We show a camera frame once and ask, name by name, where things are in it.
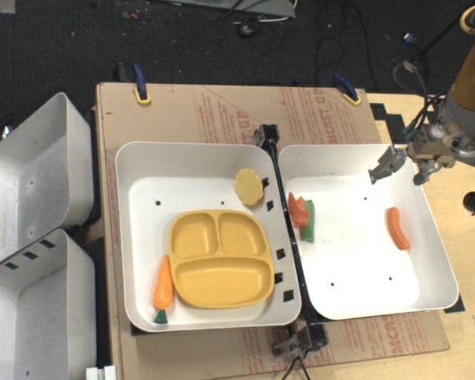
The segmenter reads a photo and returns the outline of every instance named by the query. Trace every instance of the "orange carrot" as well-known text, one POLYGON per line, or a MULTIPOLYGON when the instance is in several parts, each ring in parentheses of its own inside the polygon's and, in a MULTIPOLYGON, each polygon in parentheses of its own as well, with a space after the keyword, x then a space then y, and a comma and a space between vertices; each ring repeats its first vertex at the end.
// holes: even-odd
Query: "orange carrot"
POLYGON ((391 207, 387 212, 387 223, 389 224, 389 231, 393 237, 394 243, 401 250, 410 248, 410 242, 406 239, 405 234, 399 225, 399 210, 396 207, 391 207))
POLYGON ((306 207, 306 201, 302 197, 295 199, 292 193, 288 193, 288 209, 291 213, 292 223, 296 228, 308 225, 310 212, 306 207))
POLYGON ((173 276, 171 275, 171 265, 169 256, 164 255, 158 270, 157 282, 153 293, 153 305, 158 310, 154 320, 155 324, 167 324, 165 310, 171 305, 174 297, 173 276))

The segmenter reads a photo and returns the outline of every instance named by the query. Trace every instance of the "cardboard surface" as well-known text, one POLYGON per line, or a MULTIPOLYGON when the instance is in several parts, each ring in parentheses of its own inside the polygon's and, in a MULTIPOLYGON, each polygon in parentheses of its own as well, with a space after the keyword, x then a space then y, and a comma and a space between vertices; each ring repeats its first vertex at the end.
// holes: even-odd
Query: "cardboard surface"
MULTIPOLYGON (((108 250, 112 357, 119 378, 207 379, 283 371, 272 345, 285 329, 249 328, 131 335, 124 309, 115 157, 132 141, 250 143, 260 124, 278 124, 282 146, 380 143, 366 94, 352 107, 335 89, 148 85, 152 105, 135 102, 132 84, 97 87, 97 122, 108 250)), ((329 346, 308 367, 447 350, 438 312, 326 324, 329 346)))

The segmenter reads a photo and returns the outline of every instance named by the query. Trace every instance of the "yellow divided plate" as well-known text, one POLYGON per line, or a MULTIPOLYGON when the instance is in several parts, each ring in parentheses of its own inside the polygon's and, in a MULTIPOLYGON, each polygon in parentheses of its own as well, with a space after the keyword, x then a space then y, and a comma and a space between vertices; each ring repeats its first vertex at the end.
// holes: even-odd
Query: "yellow divided plate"
POLYGON ((265 300, 275 285, 268 239, 245 212, 180 215, 170 227, 169 255, 177 295, 190 306, 250 306, 265 300))

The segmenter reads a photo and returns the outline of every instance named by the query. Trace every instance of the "white bin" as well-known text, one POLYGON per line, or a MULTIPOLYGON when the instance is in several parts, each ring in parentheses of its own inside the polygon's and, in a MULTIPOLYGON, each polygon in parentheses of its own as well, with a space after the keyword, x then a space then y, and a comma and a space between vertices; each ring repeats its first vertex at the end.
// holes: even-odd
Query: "white bin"
POLYGON ((437 310, 458 300, 458 285, 416 174, 408 160, 372 184, 387 145, 288 146, 279 154, 285 193, 313 200, 315 241, 300 241, 302 268, 314 308, 339 320, 437 310), (387 227, 400 210, 410 241, 401 251, 387 227))
POLYGON ((63 230, 0 264, 0 380, 82 380, 95 366, 94 275, 63 230))
POLYGON ((92 206, 89 125, 58 93, 0 142, 0 262, 92 206))
POLYGON ((116 172, 125 306, 136 327, 154 333, 285 325, 297 318, 301 299, 294 258, 268 154, 251 145, 131 142, 116 155, 116 172), (234 189, 243 168, 269 181, 264 199, 254 207, 244 206, 234 189), (255 217, 268 238, 274 272, 283 281, 265 301, 241 308, 203 310, 175 298, 167 310, 169 324, 157 325, 152 294, 160 261, 169 253, 169 228, 184 212, 209 209, 255 217))

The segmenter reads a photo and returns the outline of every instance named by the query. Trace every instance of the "blue clamp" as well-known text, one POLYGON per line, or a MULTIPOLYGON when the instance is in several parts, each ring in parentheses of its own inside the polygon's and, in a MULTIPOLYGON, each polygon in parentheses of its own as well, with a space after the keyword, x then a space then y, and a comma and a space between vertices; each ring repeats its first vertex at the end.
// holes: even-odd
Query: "blue clamp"
POLYGON ((343 97, 352 105, 359 105, 361 98, 357 96, 354 86, 348 81, 345 76, 336 73, 332 76, 332 82, 343 93, 343 97))
POLYGON ((412 33, 407 32, 406 34, 403 35, 403 41, 407 44, 411 44, 415 42, 415 36, 412 33))
POLYGON ((144 78, 143 67, 138 63, 132 65, 134 71, 134 81, 136 88, 134 89, 135 98, 140 105, 148 105, 151 103, 150 94, 146 89, 146 79, 144 78))

